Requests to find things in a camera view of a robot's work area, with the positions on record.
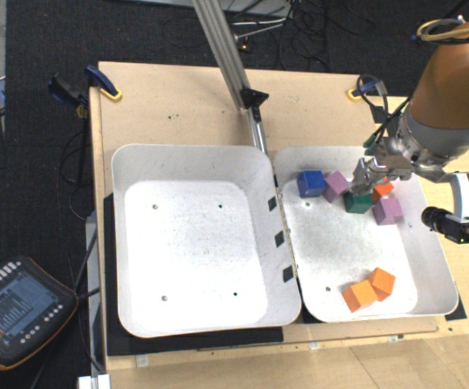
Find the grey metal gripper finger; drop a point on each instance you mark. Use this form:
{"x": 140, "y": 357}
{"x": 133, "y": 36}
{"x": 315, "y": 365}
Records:
{"x": 378, "y": 176}
{"x": 359, "y": 176}

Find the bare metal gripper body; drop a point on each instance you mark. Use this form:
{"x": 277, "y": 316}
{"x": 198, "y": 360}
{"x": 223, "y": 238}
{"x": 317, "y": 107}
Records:
{"x": 398, "y": 158}

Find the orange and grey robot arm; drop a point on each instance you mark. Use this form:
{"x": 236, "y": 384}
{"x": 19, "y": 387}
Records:
{"x": 446, "y": 95}

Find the small red-orange cube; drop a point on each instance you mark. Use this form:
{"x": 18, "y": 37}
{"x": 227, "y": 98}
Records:
{"x": 382, "y": 192}

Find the purple cube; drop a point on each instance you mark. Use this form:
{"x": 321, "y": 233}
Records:
{"x": 335, "y": 185}
{"x": 388, "y": 211}

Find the green cube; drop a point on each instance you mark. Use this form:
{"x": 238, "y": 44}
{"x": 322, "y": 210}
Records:
{"x": 357, "y": 204}

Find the blue cube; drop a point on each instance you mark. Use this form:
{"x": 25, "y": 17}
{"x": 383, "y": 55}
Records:
{"x": 310, "y": 182}

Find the white plastic tray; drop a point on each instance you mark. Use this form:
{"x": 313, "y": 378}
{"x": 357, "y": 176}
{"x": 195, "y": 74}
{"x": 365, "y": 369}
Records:
{"x": 197, "y": 249}
{"x": 339, "y": 249}

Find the orange cube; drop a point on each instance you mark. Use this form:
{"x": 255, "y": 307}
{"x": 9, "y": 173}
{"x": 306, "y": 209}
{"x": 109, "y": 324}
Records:
{"x": 383, "y": 283}
{"x": 359, "y": 296}

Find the pale wood board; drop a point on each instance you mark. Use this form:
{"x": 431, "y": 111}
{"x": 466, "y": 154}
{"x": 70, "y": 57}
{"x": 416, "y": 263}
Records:
{"x": 177, "y": 108}

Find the black cylinder on white bracket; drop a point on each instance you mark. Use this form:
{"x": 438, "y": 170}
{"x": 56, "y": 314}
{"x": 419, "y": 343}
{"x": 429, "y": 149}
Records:
{"x": 450, "y": 225}

